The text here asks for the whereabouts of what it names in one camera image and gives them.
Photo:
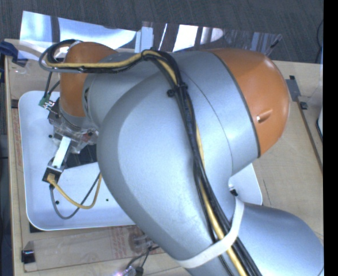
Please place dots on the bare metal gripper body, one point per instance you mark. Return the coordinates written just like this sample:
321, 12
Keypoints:
74, 132

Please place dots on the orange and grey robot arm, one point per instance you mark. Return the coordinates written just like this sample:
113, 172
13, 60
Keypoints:
163, 154

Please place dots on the white plastic tray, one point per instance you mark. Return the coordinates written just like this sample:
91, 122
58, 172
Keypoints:
36, 142

